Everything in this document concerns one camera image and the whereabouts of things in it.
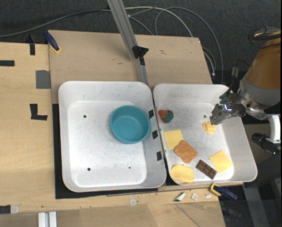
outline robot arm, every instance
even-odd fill
[[[225,119],[243,117],[245,114],[259,120],[268,120],[271,136],[256,133],[252,141],[275,155],[281,152],[280,115],[267,114],[264,110],[281,101],[281,31],[265,29],[256,31],[252,38],[256,36],[259,37],[258,40],[267,41],[241,80],[238,92],[233,93],[229,88],[220,96],[220,104],[215,105],[210,121],[211,124],[220,124]]]

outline yellow cheese slice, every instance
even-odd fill
[[[216,131],[216,125],[212,124],[210,121],[204,122],[202,127],[208,134],[213,134]]]
[[[175,148],[180,141],[184,140],[180,130],[164,131],[163,133],[168,149]]]
[[[225,172],[227,169],[233,166],[232,162],[223,150],[220,150],[219,152],[213,154],[209,157],[209,159],[212,161],[218,173]]]
[[[184,165],[174,165],[170,169],[170,175],[173,179],[184,183],[192,183],[194,181],[194,171]]]

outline wooden table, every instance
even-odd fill
[[[0,215],[0,226],[34,223],[32,213],[48,211],[58,211],[60,226],[86,226],[89,221],[126,226],[123,219],[127,226],[225,226],[218,197],[207,199],[206,186],[164,185],[151,193],[55,199],[52,104],[58,103],[59,85],[67,80],[136,81],[138,74],[119,34],[50,33],[60,54],[45,44],[36,44],[30,55],[29,44],[0,43],[0,60],[15,61],[14,67],[0,67],[0,206],[19,209],[18,214]],[[145,63],[151,88],[159,83],[211,84],[197,38],[136,38],[150,49]],[[41,70],[50,71],[52,89],[36,88],[36,71]],[[30,104],[37,104],[38,114],[48,115],[47,120],[32,120]],[[182,192],[186,197],[174,202]],[[130,206],[133,198],[136,206]]]

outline blue and yellow clamp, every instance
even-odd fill
[[[47,42],[50,44],[50,48],[52,49],[52,51],[54,51],[56,54],[59,54],[62,49],[60,46],[58,46],[57,42],[52,37],[52,35],[49,32],[44,31],[43,36],[45,37]]]
[[[233,192],[229,191],[228,189],[226,189],[224,187],[220,187],[219,185],[217,185],[215,183],[213,183],[210,186],[209,190],[213,194],[217,195],[218,197],[219,196],[225,196],[225,197],[227,197],[227,198],[229,198],[231,200],[237,200],[238,199],[238,196],[235,195]]]

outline blue bowl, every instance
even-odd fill
[[[124,144],[138,143],[150,133],[147,114],[131,105],[117,108],[110,118],[110,126],[115,138]]]

